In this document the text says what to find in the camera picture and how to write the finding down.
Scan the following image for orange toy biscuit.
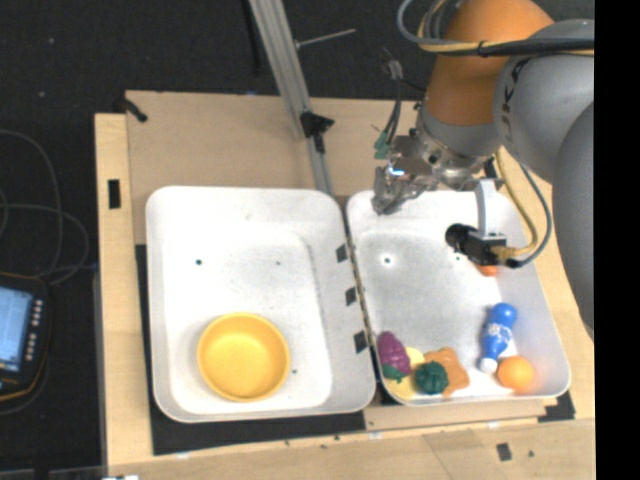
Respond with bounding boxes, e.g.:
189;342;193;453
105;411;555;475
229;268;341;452
423;346;472;399

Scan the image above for black cylinder on white bracket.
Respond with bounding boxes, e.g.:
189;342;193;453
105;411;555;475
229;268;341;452
444;177;509;268

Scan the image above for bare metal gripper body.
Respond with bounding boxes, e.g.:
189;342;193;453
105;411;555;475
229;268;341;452
387;128;496;193

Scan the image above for purple grapes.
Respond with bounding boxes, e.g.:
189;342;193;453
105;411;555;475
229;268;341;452
376;330;413;385

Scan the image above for white plastic tray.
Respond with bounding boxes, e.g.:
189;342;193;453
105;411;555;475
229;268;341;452
144;184;378;425
344;187;573;408

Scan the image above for blue and white bottle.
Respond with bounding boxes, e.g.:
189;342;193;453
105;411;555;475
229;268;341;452
478;301;520;375

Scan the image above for green broccoli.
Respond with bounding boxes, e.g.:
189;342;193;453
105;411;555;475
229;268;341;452
413;360;450;396

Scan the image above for orange fruit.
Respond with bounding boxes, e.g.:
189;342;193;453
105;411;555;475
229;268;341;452
495;355;537;395

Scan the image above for yellow flat toy food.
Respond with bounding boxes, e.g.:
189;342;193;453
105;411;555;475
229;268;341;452
383;346;427;402

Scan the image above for yellow bowl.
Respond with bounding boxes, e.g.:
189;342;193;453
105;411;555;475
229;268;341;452
195;311;292;403

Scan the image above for pale wood board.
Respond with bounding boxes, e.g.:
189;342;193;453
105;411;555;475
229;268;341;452
93;89;596;480

